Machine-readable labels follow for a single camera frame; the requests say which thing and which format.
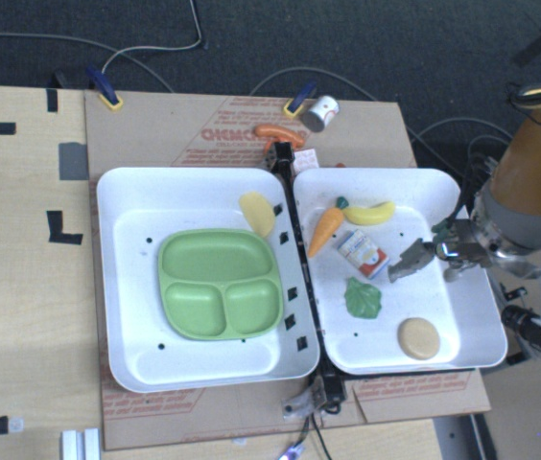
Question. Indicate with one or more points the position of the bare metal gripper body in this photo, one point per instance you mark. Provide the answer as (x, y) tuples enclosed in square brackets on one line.
[(472, 245)]

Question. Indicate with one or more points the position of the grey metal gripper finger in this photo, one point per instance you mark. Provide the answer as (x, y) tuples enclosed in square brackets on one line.
[(414, 259)]

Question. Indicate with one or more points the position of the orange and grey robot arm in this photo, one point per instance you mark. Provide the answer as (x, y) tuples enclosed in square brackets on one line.
[(524, 161)]

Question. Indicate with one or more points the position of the white plastic tray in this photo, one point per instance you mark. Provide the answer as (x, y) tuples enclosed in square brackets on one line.
[(419, 295), (136, 276)]

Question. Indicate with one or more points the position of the white red blue carton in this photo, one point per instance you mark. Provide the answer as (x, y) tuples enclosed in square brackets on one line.
[(362, 254)]

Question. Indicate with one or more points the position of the yellow banana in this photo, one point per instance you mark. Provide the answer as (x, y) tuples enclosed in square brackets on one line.
[(371, 213)]

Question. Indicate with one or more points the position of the green lettuce leaf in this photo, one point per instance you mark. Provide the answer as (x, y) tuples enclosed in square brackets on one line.
[(362, 300)]

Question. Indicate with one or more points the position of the beige round biscuit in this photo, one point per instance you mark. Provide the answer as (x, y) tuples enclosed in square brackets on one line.
[(418, 338)]

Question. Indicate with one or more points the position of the orange carrot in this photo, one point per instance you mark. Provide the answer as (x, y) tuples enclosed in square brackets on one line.
[(325, 228)]

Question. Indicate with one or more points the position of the thin black rod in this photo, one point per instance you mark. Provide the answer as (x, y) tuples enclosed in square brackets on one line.
[(305, 257)]

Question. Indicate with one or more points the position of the white and pink packet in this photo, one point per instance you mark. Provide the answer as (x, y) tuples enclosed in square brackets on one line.
[(306, 160)]

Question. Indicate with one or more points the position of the pale yellow oval slice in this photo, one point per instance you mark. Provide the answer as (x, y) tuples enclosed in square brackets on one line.
[(258, 213)]

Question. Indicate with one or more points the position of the white can red print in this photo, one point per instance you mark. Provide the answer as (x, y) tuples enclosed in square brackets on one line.
[(322, 112)]

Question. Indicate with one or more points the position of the orange sausage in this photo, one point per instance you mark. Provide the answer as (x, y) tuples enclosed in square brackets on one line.
[(280, 133)]

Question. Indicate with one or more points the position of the green divided plate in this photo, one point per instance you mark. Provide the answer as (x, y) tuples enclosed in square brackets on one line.
[(218, 281)]

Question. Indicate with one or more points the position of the brown cardboard board red print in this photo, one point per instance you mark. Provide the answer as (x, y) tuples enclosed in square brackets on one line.
[(155, 132)]

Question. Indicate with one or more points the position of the black cylinder on white bracket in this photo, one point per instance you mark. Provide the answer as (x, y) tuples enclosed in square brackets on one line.
[(532, 331)]

